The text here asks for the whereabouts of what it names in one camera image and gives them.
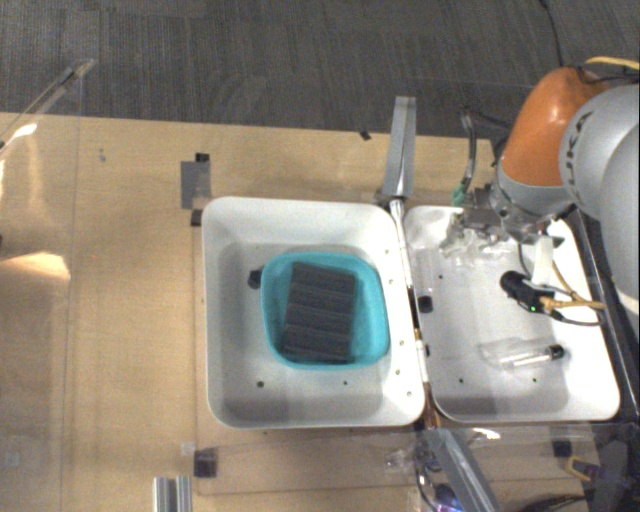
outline table surface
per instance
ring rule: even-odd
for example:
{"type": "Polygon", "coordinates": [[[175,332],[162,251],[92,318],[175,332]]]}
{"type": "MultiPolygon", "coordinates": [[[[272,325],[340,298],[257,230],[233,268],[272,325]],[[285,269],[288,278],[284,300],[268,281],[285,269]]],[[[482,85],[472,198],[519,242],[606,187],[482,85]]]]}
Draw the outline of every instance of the table surface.
{"type": "MultiPolygon", "coordinates": [[[[0,115],[0,125],[12,117],[0,115]]],[[[44,510],[56,501],[65,511],[150,510],[153,477],[191,474],[194,443],[256,445],[268,452],[263,462],[272,457],[295,465],[294,453],[287,452],[291,460],[284,460],[284,452],[267,442],[293,441],[287,433],[229,431],[215,426],[202,406],[200,234],[190,226],[191,212],[180,207],[180,162],[192,161],[195,153],[209,154],[216,197],[368,202],[382,183],[389,136],[371,134],[365,141],[346,132],[56,116],[38,130],[38,147],[30,155],[46,155],[46,161],[23,162],[29,169],[47,169],[38,174],[44,178],[34,174],[30,181],[30,187],[39,187],[36,196],[53,208],[55,199],[46,192],[60,186],[69,166],[77,169],[77,181],[69,187],[74,191],[71,239],[63,265],[72,279],[64,271],[56,274],[60,267],[47,259],[49,273],[40,268],[38,282],[44,284],[33,293],[58,298],[68,293],[70,306],[58,315],[52,304],[67,304],[64,300],[47,302],[28,294],[16,299],[16,288],[13,295],[4,288],[0,298],[9,309],[0,320],[28,323],[11,309],[24,312],[27,301],[29,318],[38,318],[44,309],[50,322],[43,328],[68,336],[66,344],[42,351],[30,344],[29,329],[16,327],[12,351],[0,347],[3,359],[22,358],[11,367],[21,385],[3,385],[0,405],[9,411],[26,403],[30,407],[21,427],[15,415],[0,415],[5,468],[7,454],[21,453],[23,462],[0,472],[0,488],[21,489],[0,495],[3,510],[44,510]],[[70,150],[60,150],[61,134],[77,147],[77,162],[69,161],[70,150]],[[40,439],[37,446],[29,441],[33,436],[19,431],[34,421],[46,432],[34,434],[40,439]],[[213,425],[206,435],[203,425],[213,425]],[[34,453],[36,462],[30,464],[34,453]]],[[[413,203],[448,204],[466,155],[463,139],[418,137],[413,203]]],[[[480,141],[478,183],[490,179],[491,161],[488,142],[480,141]]],[[[46,216],[28,220],[22,228],[42,239],[46,216]]],[[[21,279],[16,287],[28,283],[28,277],[21,279]]],[[[4,373],[6,364],[0,369],[4,373]]],[[[313,433],[296,435],[312,442],[313,433]]],[[[502,500],[515,505],[540,494],[581,491],[548,453],[531,450],[492,473],[492,487],[502,500]],[[533,473],[521,471],[527,464],[530,469],[538,464],[535,469],[542,474],[543,465],[550,464],[548,476],[532,482],[533,473]]],[[[306,490],[260,494],[196,489],[194,510],[402,510],[412,492],[402,483],[339,490],[307,484],[306,490]]]]}

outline blue bowl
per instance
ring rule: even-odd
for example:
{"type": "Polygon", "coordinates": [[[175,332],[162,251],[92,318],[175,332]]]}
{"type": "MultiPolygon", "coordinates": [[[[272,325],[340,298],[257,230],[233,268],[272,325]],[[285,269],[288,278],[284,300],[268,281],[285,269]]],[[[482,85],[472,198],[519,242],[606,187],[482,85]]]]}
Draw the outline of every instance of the blue bowl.
{"type": "Polygon", "coordinates": [[[378,273],[362,259],[333,252],[290,252],[271,259],[260,282],[262,320],[274,355],[287,366],[309,370],[360,368],[378,361],[389,349],[389,322],[378,273]],[[294,362],[279,351],[287,312],[293,263],[307,263],[349,272],[356,278],[351,356],[348,364],[294,362]]]}

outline white tray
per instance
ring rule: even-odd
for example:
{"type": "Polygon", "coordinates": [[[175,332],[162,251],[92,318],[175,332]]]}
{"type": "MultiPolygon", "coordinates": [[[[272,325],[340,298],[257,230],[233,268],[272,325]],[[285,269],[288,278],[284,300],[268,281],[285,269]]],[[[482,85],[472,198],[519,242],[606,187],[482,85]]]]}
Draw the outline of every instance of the white tray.
{"type": "Polygon", "coordinates": [[[226,197],[203,215],[207,312],[207,394],[222,423],[236,428],[399,426],[424,407],[397,233],[372,205],[226,197]],[[350,371],[298,370],[267,346],[251,270],[288,250],[340,250],[378,270],[390,349],[350,371]]]}
{"type": "MultiPolygon", "coordinates": [[[[595,421],[614,416],[620,394],[601,330],[528,313],[507,298],[500,277],[508,270],[520,271],[513,241],[500,244],[506,251],[501,255],[479,256],[483,242],[476,241],[476,257],[443,258],[438,246],[454,211],[418,207],[405,218],[416,291],[433,298],[433,312],[420,315],[420,323],[431,348],[429,380],[441,412],[465,423],[595,421]],[[481,355],[482,344],[540,337],[565,347],[567,356],[544,367],[508,372],[481,355]]],[[[569,228],[558,222],[549,232],[565,238],[554,258],[566,280],[589,297],[569,228]]],[[[530,250],[525,248],[525,257],[530,250]]],[[[585,309],[572,308],[565,315],[595,320],[585,309]]]]}

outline wooden table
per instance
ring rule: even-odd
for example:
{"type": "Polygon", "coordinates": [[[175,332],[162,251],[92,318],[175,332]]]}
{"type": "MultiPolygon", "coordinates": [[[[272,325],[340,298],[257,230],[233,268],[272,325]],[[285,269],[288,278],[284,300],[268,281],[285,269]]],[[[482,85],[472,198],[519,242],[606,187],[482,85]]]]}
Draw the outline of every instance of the wooden table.
{"type": "MultiPolygon", "coordinates": [[[[10,119],[3,115],[0,122],[10,119]]],[[[66,358],[66,371],[52,371],[49,384],[34,390],[55,398],[64,386],[64,402],[52,400],[47,415],[57,422],[51,475],[42,479],[50,485],[12,493],[3,510],[35,510],[33,503],[51,503],[52,496],[65,511],[151,510],[153,477],[191,474],[194,444],[256,445],[268,452],[265,460],[295,465],[267,440],[313,443],[317,433],[230,431],[216,426],[203,406],[199,232],[180,207],[180,162],[208,153],[215,196],[370,201],[382,183],[389,136],[365,141],[345,132],[52,116],[39,128],[34,150],[47,161],[29,164],[46,164],[47,179],[76,165],[56,159],[65,134],[78,137],[69,330],[66,353],[55,355],[51,368],[66,358]]],[[[467,142],[418,137],[415,154],[414,202],[448,204],[466,165],[467,142]]],[[[481,141],[478,182],[490,178],[491,161],[489,144],[481,141]]],[[[548,454],[522,453],[513,467],[522,469],[523,460],[545,464],[548,454]]],[[[252,470],[243,468],[247,475],[252,470]]],[[[30,471],[25,466],[11,482],[28,481],[30,471]]],[[[532,474],[501,468],[492,485],[506,501],[580,491],[558,467],[533,483],[532,474]]],[[[0,486],[10,485],[7,478],[0,474],[0,486]]],[[[211,495],[216,489],[198,487],[194,510],[404,510],[413,492],[406,478],[392,478],[390,487],[349,488],[354,480],[336,485],[339,490],[320,483],[310,490],[307,482],[303,491],[291,490],[295,470],[287,478],[288,492],[211,495]]],[[[253,481],[256,491],[273,488],[269,475],[253,481]]]]}

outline clear plastic piece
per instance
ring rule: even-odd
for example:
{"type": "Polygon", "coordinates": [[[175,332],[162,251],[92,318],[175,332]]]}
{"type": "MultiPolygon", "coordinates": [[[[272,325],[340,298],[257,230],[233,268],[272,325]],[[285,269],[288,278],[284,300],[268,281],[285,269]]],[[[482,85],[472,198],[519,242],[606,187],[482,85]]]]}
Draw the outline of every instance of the clear plastic piece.
{"type": "Polygon", "coordinates": [[[62,509],[81,78],[92,65],[70,66],[23,114],[0,114],[0,510],[7,512],[62,509]]]}
{"type": "Polygon", "coordinates": [[[638,497],[640,474],[628,463],[635,460],[638,442],[637,426],[613,424],[294,439],[220,447],[220,473],[196,486],[201,495],[290,489],[302,473],[303,490],[331,490],[333,510],[348,509],[347,489],[388,487],[392,492],[403,485],[409,488],[394,510],[523,512],[551,510],[564,502],[580,512],[590,506],[616,510],[638,497]],[[283,458],[274,466],[267,457],[273,453],[304,454],[305,462],[292,467],[283,458]],[[275,487],[266,481],[267,470],[275,487]]]}
{"type": "Polygon", "coordinates": [[[562,345],[549,338],[522,340],[509,338],[479,346],[482,356],[504,370],[535,368],[552,364],[567,355],[562,345]]]}

